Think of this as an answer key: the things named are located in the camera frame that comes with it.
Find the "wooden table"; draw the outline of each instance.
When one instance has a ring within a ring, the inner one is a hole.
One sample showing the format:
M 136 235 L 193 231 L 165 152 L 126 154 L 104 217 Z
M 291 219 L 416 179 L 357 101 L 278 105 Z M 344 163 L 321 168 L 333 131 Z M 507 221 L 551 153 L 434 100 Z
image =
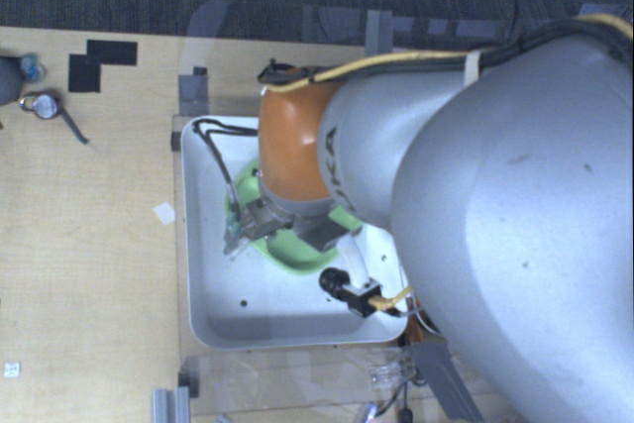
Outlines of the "wooden table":
M 88 39 L 138 43 L 136 66 L 103 65 L 101 93 L 68 93 L 68 55 Z M 362 49 L 0 28 L 0 54 L 34 52 L 83 134 L 40 121 L 17 104 L 0 108 L 0 379 L 3 423 L 149 422 L 152 390 L 174 388 L 179 368 L 169 136 L 177 78 L 209 72 L 211 100 L 253 99 L 271 56 L 333 64 Z M 503 410 L 497 395 L 478 403 Z M 433 399 L 417 418 L 443 421 Z M 359 406 L 258 411 L 239 422 L 350 422 Z M 386 415 L 384 421 L 390 421 Z M 198 417 L 198 423 L 214 417 Z

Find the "green object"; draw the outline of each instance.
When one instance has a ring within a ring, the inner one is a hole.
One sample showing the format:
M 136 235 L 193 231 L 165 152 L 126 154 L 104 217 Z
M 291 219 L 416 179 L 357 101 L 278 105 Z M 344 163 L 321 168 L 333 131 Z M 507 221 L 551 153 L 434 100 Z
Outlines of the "green object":
M 258 159 L 252 160 L 236 179 L 236 188 L 238 190 L 238 199 L 241 209 L 243 209 L 247 203 L 260 198 L 260 187 L 258 186 L 258 178 L 256 177 L 258 164 Z M 337 222 L 349 231 L 357 229 L 362 225 L 361 221 L 341 207 L 335 208 L 328 216 L 331 220 Z M 268 240 L 264 238 L 255 240 L 251 242 L 251 245 L 272 263 L 296 275 L 314 273 L 323 268 L 338 254 L 337 249 L 330 249 L 325 253 L 320 253 L 299 239 L 291 230 L 285 229 L 278 230 L 275 235 L 272 235 Z

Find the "gray robot arm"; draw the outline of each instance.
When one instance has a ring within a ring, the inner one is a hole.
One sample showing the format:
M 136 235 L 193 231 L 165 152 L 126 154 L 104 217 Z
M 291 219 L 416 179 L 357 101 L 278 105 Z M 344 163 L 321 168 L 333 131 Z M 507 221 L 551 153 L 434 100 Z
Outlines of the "gray robot arm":
M 392 233 L 434 322 L 531 421 L 632 418 L 632 69 L 606 45 L 557 39 L 469 87 L 353 79 L 318 156 L 331 195 Z

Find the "white tray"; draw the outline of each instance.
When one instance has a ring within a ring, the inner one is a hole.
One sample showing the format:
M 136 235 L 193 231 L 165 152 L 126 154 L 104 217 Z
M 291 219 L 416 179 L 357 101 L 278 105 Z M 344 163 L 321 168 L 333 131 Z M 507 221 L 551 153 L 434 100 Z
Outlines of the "white tray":
M 258 126 L 256 118 L 213 118 Z M 320 288 L 321 270 L 290 274 L 253 248 L 232 261 L 223 254 L 226 187 L 209 149 L 192 131 L 192 122 L 182 131 L 181 150 L 189 315 L 196 337 L 208 347 L 223 350 L 380 343 L 397 338 L 405 319 L 378 312 L 366 319 L 353 314 L 344 302 Z M 233 177 L 258 155 L 256 138 L 216 135 L 214 143 Z M 382 284 L 383 294 L 399 292 L 407 282 L 391 236 L 364 225 L 359 245 L 370 277 Z M 346 269 L 339 256 L 329 266 Z

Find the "clear plastic part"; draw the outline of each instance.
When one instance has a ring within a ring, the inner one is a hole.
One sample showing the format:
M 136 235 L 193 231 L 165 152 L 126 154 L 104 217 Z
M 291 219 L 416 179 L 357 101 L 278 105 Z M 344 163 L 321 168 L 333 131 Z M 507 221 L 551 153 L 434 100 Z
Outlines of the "clear plastic part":
M 47 75 L 46 68 L 34 53 L 27 53 L 20 57 L 20 69 L 27 83 L 39 83 Z
M 355 423 L 370 423 L 374 419 L 377 411 L 378 406 L 375 403 L 365 403 L 359 410 Z
M 416 375 L 416 366 L 411 358 L 402 355 L 398 360 L 382 367 L 370 369 L 370 384 L 373 389 L 396 389 Z

